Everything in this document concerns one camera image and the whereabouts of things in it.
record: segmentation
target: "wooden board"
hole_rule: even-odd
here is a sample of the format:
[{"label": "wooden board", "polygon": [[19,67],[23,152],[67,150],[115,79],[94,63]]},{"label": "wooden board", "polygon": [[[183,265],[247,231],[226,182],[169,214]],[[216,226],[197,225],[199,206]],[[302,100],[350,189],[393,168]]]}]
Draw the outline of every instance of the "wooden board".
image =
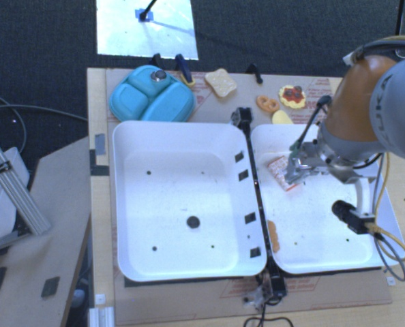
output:
[{"label": "wooden board", "polygon": [[[51,222],[0,256],[7,272],[0,291],[0,326],[65,326],[89,234],[90,190],[87,138],[42,158],[31,196]],[[57,292],[42,298],[47,279]]]},{"label": "wooden board", "polygon": [[[102,109],[104,109],[104,105],[106,105],[106,100],[104,98],[107,98],[107,95],[110,95],[111,91],[114,89],[114,87],[117,85],[117,83],[129,72],[129,70],[125,69],[114,69],[114,70],[105,70],[105,69],[90,69],[88,71],[88,76],[89,76],[89,84],[93,80],[98,80],[98,78],[102,79],[102,81],[105,80],[106,84],[104,86],[104,83],[95,86],[95,87],[89,87],[89,102],[91,101],[91,98],[93,98],[94,102],[97,102],[98,96],[100,96],[100,102]],[[237,106],[251,106],[253,108],[253,113],[254,113],[254,122],[253,125],[261,124],[261,123],[270,123],[270,116],[267,114],[261,113],[258,109],[256,109],[255,106],[255,97],[260,94],[265,94],[268,95],[269,97],[274,97],[274,93],[277,93],[278,89],[285,85],[285,84],[299,84],[301,82],[301,85],[304,86],[304,84],[307,86],[307,84],[310,84],[312,88],[316,88],[314,85],[318,85],[322,88],[324,87],[324,90],[327,91],[328,88],[330,88],[330,92],[335,91],[337,88],[337,85],[340,83],[340,79],[337,78],[329,78],[329,79],[324,79],[325,83],[322,81],[316,82],[315,78],[308,78],[308,77],[295,77],[295,76],[263,76],[264,79],[264,86],[262,87],[261,85],[256,84],[255,77],[252,75],[245,75],[245,74],[233,74],[234,79],[238,82],[239,85],[239,90],[235,94],[235,96],[231,97],[230,99],[225,98],[225,99],[219,99],[217,98],[213,93],[210,93],[210,89],[205,86],[203,82],[203,73],[197,73],[197,82],[196,82],[196,88],[193,88],[193,91],[195,92],[198,100],[198,105],[196,112],[194,115],[191,117],[191,121],[204,121],[204,122],[228,122],[230,114],[232,111]],[[93,105],[93,109],[97,110],[98,108],[95,107],[96,104]],[[110,133],[111,128],[113,128],[114,125],[118,123],[118,121],[115,120],[115,118],[109,113],[109,111],[106,109],[108,112],[107,114],[107,121],[109,122],[109,128],[108,132]],[[104,132],[104,126],[101,127],[101,132]],[[90,134],[95,135],[97,134],[97,131],[90,131]],[[395,213],[397,215],[397,218],[400,221],[400,226],[402,229],[402,233],[405,238],[405,161],[399,158],[393,159],[394,162],[392,163],[391,170],[391,178],[389,180],[388,184],[388,191],[391,197],[391,200],[393,202],[393,206],[395,208]],[[104,207],[106,206],[106,203],[103,203],[101,201],[104,196],[101,195],[101,189],[93,189],[92,193],[92,202],[93,204],[96,204],[96,202],[99,200],[100,204],[103,204]],[[98,212],[99,214],[96,215],[95,217],[98,217],[101,222],[108,221],[110,217],[110,209],[107,208],[100,208],[100,207],[95,207],[96,211],[93,210],[94,212]],[[99,231],[101,228],[107,228],[106,229],[106,235],[103,236],[103,232]],[[113,236],[110,236],[110,229],[112,228],[111,223],[104,224],[102,223],[101,225],[98,225],[98,231],[93,233],[93,241],[94,241],[94,248],[95,248],[95,243],[97,250],[94,250],[94,265],[97,268],[96,270],[101,273],[109,272],[113,270],[110,269],[110,251],[113,250]],[[365,275],[358,275],[358,274],[350,274],[353,277],[353,280],[355,278],[360,279],[360,282],[363,286],[370,286],[370,287],[376,287],[376,285],[379,285],[380,287],[385,288],[383,290],[383,294],[387,289],[387,284],[384,275],[382,277],[382,281],[380,282],[374,282],[376,279],[376,276],[372,278],[372,276],[368,276],[369,274]],[[113,284],[111,283],[113,281],[113,274],[109,275],[98,275],[95,276],[95,293],[96,294],[105,294],[106,295],[106,304],[105,305],[97,305],[97,307],[103,307],[103,306],[114,306],[116,303],[116,295],[118,296],[121,295],[121,293],[118,293],[115,291]],[[294,287],[293,285],[296,284],[295,282],[290,282],[292,285],[291,287]],[[354,289],[355,285],[347,285],[346,289],[349,291],[347,294],[354,294],[352,290]],[[327,289],[329,291],[332,290],[332,286],[328,286]],[[375,326],[375,325],[381,325],[381,326],[394,326],[396,324],[399,324],[401,321],[404,321],[405,325],[405,283],[397,283],[396,286],[390,287],[394,303],[391,305],[377,305],[377,306],[371,306],[371,307],[356,307],[355,306],[362,306],[362,305],[370,305],[370,299],[372,298],[371,294],[368,294],[368,290],[362,291],[362,296],[359,296],[357,294],[355,301],[352,301],[351,303],[346,303],[346,302],[341,302],[338,303],[337,301],[329,302],[326,305],[319,305],[315,304],[313,311],[304,311],[304,312],[299,312],[299,313],[287,313],[286,315],[290,317],[295,326],[345,326],[345,325],[356,325],[356,326]],[[151,301],[153,302],[153,299],[155,299],[155,287],[153,286],[151,288],[152,294],[149,295],[149,290],[145,291],[134,291],[134,299],[137,301],[137,298],[140,297],[142,299],[145,299],[146,301]],[[179,294],[180,291],[177,291],[176,289],[171,289],[171,292],[175,292],[173,296],[177,297],[177,294]],[[195,297],[192,297],[192,295],[187,295],[189,298],[189,304],[195,304],[198,305],[200,302]],[[313,299],[313,295],[307,296],[307,299]],[[233,304],[240,305],[240,302],[235,301]],[[326,308],[338,308],[338,307],[346,307],[345,309],[326,309]],[[145,311],[147,314],[150,312],[150,307],[145,307]],[[243,314],[249,314],[249,311],[244,311]],[[182,320],[191,320],[194,317],[194,315],[189,315],[189,316],[182,316]],[[208,319],[208,320],[192,320],[192,321],[185,321],[185,322],[171,322],[171,323],[164,323],[164,324],[141,324],[138,325],[137,323],[134,324],[135,322],[132,322],[133,326],[194,326],[194,327],[202,327],[202,326],[240,326],[242,325],[244,321],[244,317],[228,317],[228,318],[222,318],[222,319]]]}]

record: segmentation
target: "black bracket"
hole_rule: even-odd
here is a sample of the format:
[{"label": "black bracket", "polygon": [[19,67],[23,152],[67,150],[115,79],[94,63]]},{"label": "black bracket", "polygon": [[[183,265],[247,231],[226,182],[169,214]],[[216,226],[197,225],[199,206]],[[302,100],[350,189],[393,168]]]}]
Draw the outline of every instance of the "black bracket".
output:
[{"label": "black bracket", "polygon": [[250,156],[250,165],[252,170],[252,178],[254,179],[254,188],[256,190],[256,198],[258,204],[258,212],[260,214],[260,221],[262,223],[263,236],[265,239],[265,247],[267,252],[266,269],[269,271],[271,279],[272,296],[281,299],[287,295],[286,283],[284,282],[283,273],[275,263],[272,256],[271,239],[267,229],[265,210],[263,208],[262,194],[260,192],[260,185],[258,183],[256,161],[254,159],[254,149],[251,143],[251,122],[252,111],[251,108],[237,108],[231,114],[231,123],[238,127],[244,134],[247,142],[248,155]]},{"label": "black bracket", "polygon": [[262,76],[260,74],[260,70],[258,70],[257,65],[255,63],[251,63],[250,66],[245,71],[246,74],[256,74],[256,81],[258,84],[263,83]]},{"label": "black bracket", "polygon": [[148,64],[154,65],[155,67],[164,70],[163,58],[162,56],[160,56],[160,53],[156,53],[155,55],[153,55],[153,58],[149,60]]},{"label": "black bracket", "polygon": [[10,163],[9,160],[0,163],[0,173],[4,173],[7,171],[10,171],[12,169],[12,164]]},{"label": "black bracket", "polygon": [[90,162],[91,162],[91,176],[109,176],[110,175],[110,168],[108,166],[96,164],[95,149],[91,149],[89,151],[89,157],[90,157]]},{"label": "black bracket", "polygon": [[194,79],[192,78],[192,73],[190,72],[189,65],[184,59],[183,55],[181,53],[177,54],[177,56],[175,56],[175,61],[177,62],[175,70],[180,70],[186,82],[188,84],[191,84],[194,81]]}]

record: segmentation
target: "black cable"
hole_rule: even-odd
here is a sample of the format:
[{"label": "black cable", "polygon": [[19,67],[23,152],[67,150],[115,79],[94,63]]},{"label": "black cable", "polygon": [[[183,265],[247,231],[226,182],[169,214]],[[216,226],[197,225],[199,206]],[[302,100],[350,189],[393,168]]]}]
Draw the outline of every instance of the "black cable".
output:
[{"label": "black cable", "polygon": [[84,276],[91,270],[91,265],[89,265],[85,271],[83,271],[82,273],[79,274],[78,279],[77,279],[77,283],[75,285],[75,287],[78,286],[78,284],[81,282],[81,280],[84,278]]},{"label": "black cable", "polygon": [[6,104],[6,105],[3,105],[3,106],[0,106],[0,108],[23,108],[23,109],[41,110],[41,111],[44,111],[44,112],[52,112],[54,114],[68,116],[68,117],[72,117],[73,119],[77,119],[77,120],[87,122],[87,119],[85,117],[78,116],[78,115],[75,115],[75,114],[71,114],[70,112],[62,112],[61,110],[57,110],[57,109],[45,108],[43,106],[27,106],[27,105],[24,105],[24,104]]},{"label": "black cable", "polygon": [[[1,103],[4,103],[5,105],[10,105],[10,103],[9,102],[7,102],[5,99],[3,99],[2,97],[0,97],[0,102]],[[24,149],[25,149],[25,145],[27,144],[27,128],[25,127],[25,122],[24,122],[24,120],[23,120],[23,118],[21,117],[21,115],[19,114],[19,112],[16,110],[16,109],[14,109],[14,108],[11,108],[12,109],[12,112],[16,115],[16,117],[19,119],[19,122],[20,122],[20,124],[21,124],[21,126],[22,126],[22,132],[23,132],[23,135],[24,135],[24,138],[23,138],[23,140],[22,140],[22,144],[21,144],[21,146],[20,146],[20,148],[19,148],[19,153],[21,154],[23,151],[24,151]]]},{"label": "black cable", "polygon": [[383,170],[383,165],[385,162],[385,156],[381,155],[380,164],[378,165],[377,177],[375,178],[374,194],[372,196],[372,212],[376,214],[376,203],[377,203],[377,193],[378,193],[378,182],[380,180],[381,171]]},{"label": "black cable", "polygon": [[390,51],[395,49],[403,50],[405,49],[405,40],[377,40],[358,47],[354,51],[355,61],[364,58],[365,53],[374,50]]},{"label": "black cable", "polygon": [[253,317],[247,318],[247,319],[244,321],[244,323],[243,323],[243,327],[247,327],[248,323],[249,323],[250,321],[254,321],[254,320],[257,320],[257,321],[258,321],[258,325],[257,325],[256,327],[264,327],[263,325],[264,325],[265,322],[274,322],[274,321],[286,321],[286,322],[289,324],[290,327],[294,327],[292,321],[290,321],[287,317],[275,317],[275,318],[271,318],[271,319],[268,319],[268,318],[265,317],[265,315],[266,315],[266,306],[267,306],[267,305],[273,307],[273,306],[276,306],[278,303],[281,302],[281,299],[277,299],[277,302],[272,302],[272,303],[270,303],[271,300],[272,300],[272,298],[269,299],[269,300],[263,305],[263,308],[262,308],[262,315],[261,315],[260,317],[255,317],[255,316],[253,316]]},{"label": "black cable", "polygon": [[[384,255],[383,255],[383,253],[382,253],[382,251],[381,251],[381,248],[380,248],[380,246],[378,245],[378,241],[384,242],[384,243],[386,244],[386,246],[391,250],[391,252],[392,252],[393,255],[395,256],[395,258],[397,259],[398,264],[401,266],[403,277],[400,277],[400,276],[398,276],[397,274],[395,274],[395,272],[394,272],[394,271],[391,269],[391,267],[388,265],[388,263],[386,262],[386,259],[385,259]],[[393,277],[395,277],[398,281],[405,282],[405,265],[404,265],[404,263],[403,263],[401,257],[398,255],[397,251],[392,247],[392,245],[389,243],[389,241],[386,240],[386,238],[385,238],[382,234],[380,234],[380,233],[378,233],[378,232],[376,232],[376,233],[374,234],[374,242],[375,242],[375,246],[376,246],[376,248],[377,248],[378,254],[380,255],[380,258],[381,258],[383,264],[384,264],[385,267],[386,267],[386,270],[389,271],[389,272],[391,273],[391,275],[392,275]]]},{"label": "black cable", "polygon": [[398,5],[398,16],[397,16],[397,20],[396,20],[395,35],[401,35],[402,14],[404,11],[404,2],[405,2],[405,0],[400,0],[400,4]]},{"label": "black cable", "polygon": [[324,105],[329,105],[331,103],[331,97],[329,95],[323,95],[319,100],[318,103],[316,104],[316,108],[313,111],[309,121],[307,122],[307,125],[305,126],[305,129],[303,131],[303,133],[301,134],[301,136],[298,138],[298,140],[296,141],[296,148],[299,149],[301,147],[301,145],[303,144],[305,135],[307,134],[310,126],[312,126],[312,123],[314,121],[314,119],[316,118],[316,115],[318,115],[319,110],[323,109]]},{"label": "black cable", "polygon": [[359,170],[360,168],[365,168],[365,167],[372,165],[375,161],[380,159],[380,156],[382,156],[382,155],[383,155],[382,153],[376,154],[373,159],[369,160],[368,162],[364,163],[363,165],[354,166],[353,170]]}]

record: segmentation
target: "black clip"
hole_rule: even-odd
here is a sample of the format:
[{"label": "black clip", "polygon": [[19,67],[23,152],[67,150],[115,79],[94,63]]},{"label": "black clip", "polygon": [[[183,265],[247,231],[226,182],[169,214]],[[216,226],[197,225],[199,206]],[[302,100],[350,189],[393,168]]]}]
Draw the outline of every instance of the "black clip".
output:
[{"label": "black clip", "polygon": [[183,74],[183,79],[185,80],[186,85],[192,87],[195,84],[195,82],[192,77],[192,73],[190,72],[189,65],[184,59],[183,55],[181,53],[177,54],[177,56],[175,56],[175,61],[177,62],[175,70],[179,69],[180,72]]},{"label": "black clip", "polygon": [[250,126],[251,121],[252,121],[251,108],[237,108],[231,114],[230,122],[239,129],[242,129],[243,125]]},{"label": "black clip", "polygon": [[9,160],[0,164],[0,173],[10,171],[12,169],[12,164]]},{"label": "black clip", "polygon": [[160,56],[160,53],[153,55],[153,58],[149,60],[148,64],[154,65],[160,69],[164,69],[163,58]]},{"label": "black clip", "polygon": [[246,69],[246,74],[256,74],[256,81],[258,84],[263,83],[262,76],[260,74],[260,70],[258,70],[257,65],[255,63],[251,63],[250,66]]}]

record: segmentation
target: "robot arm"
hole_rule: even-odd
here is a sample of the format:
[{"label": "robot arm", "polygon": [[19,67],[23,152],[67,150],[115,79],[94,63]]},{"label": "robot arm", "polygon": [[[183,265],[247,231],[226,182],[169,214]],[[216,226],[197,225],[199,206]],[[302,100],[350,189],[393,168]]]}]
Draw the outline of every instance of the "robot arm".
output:
[{"label": "robot arm", "polygon": [[331,173],[355,183],[356,166],[385,151],[405,158],[405,60],[369,56],[347,72],[317,139],[293,149],[286,181]]}]

